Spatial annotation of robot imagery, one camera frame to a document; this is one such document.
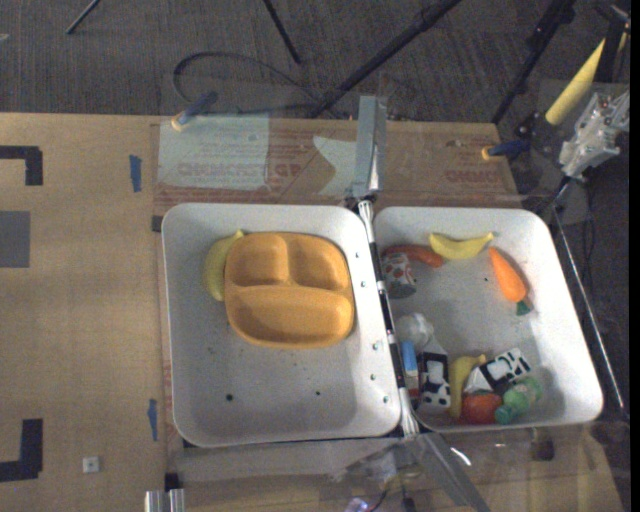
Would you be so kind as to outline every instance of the orange carrot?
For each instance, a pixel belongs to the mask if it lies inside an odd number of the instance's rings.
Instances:
[[[517,314],[524,315],[531,311],[525,300],[527,287],[518,272],[495,247],[489,247],[489,256],[502,294],[507,300],[518,303]]]
[[[394,245],[384,250],[383,256],[394,252],[403,252],[409,260],[421,261],[425,265],[433,268],[441,267],[444,264],[444,258],[433,252],[429,247],[417,244]]]

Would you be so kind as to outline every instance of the white tray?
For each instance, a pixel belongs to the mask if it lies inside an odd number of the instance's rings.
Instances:
[[[323,236],[342,249],[356,304],[346,340],[325,349],[276,350],[235,334],[224,304],[204,290],[201,271],[213,242],[238,228]],[[162,239],[173,410],[184,439],[217,447],[377,437],[396,427],[399,394],[358,217],[327,206],[181,204],[166,214]]]
[[[352,277],[352,334],[327,349],[274,350],[239,338],[224,304],[201,284],[211,244],[236,229],[324,236],[344,252]],[[447,414],[420,417],[440,432],[557,426],[595,419],[600,385],[549,230],[514,209],[387,208],[374,219],[380,251],[426,244],[431,231],[468,238],[493,231],[526,275],[534,311],[515,314],[498,290],[486,250],[439,269],[413,264],[418,292],[391,301],[393,317],[421,312],[452,361],[519,347],[545,396],[513,425],[462,426]],[[400,419],[400,403],[364,226],[332,206],[182,204],[162,226],[175,424],[187,441],[217,447],[278,441],[377,437]]]
[[[374,219],[380,251],[399,243],[428,244],[428,234],[472,238],[488,231],[492,245],[506,251],[530,285],[534,311],[516,316],[499,291],[486,250],[439,269],[413,264],[418,291],[391,301],[393,316],[420,312],[433,324],[449,361],[485,353],[488,358],[519,347],[540,378],[545,396],[511,427],[584,423],[602,410],[597,375],[576,316],[547,225],[525,210],[484,208],[387,208]],[[441,432],[503,429],[461,426],[448,414],[421,418]]]

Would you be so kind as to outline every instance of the blue tape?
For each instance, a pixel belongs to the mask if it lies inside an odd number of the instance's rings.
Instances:
[[[131,167],[131,184],[134,192],[142,190],[142,159],[129,155],[129,166]]]
[[[149,408],[147,409],[149,417],[149,425],[151,425],[151,436],[154,441],[158,440],[158,401],[151,398],[149,400]]]
[[[416,349],[413,343],[410,341],[403,341],[400,343],[402,349],[402,362],[404,363],[404,369],[406,372],[418,371],[418,360],[416,358]]]

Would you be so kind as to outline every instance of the yellow banana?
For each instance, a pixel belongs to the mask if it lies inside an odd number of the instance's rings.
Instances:
[[[484,354],[479,357],[462,356],[449,365],[449,386],[451,388],[451,407],[449,415],[452,418],[460,418],[462,411],[462,389],[474,366],[487,362]]]
[[[429,244],[433,252],[450,260],[473,258],[477,256],[491,240],[493,240],[493,233],[491,231],[484,236],[469,238],[467,240],[452,240],[437,233],[431,233],[429,235]]]
[[[239,229],[231,236],[216,240],[204,260],[202,282],[211,296],[220,302],[224,301],[224,265],[227,254],[233,243],[243,236],[244,233]]]

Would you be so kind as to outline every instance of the red tomato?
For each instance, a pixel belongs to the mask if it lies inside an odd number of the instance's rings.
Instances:
[[[495,393],[466,395],[462,399],[460,418],[472,425],[490,425],[496,422],[496,409],[501,405],[502,397]]]

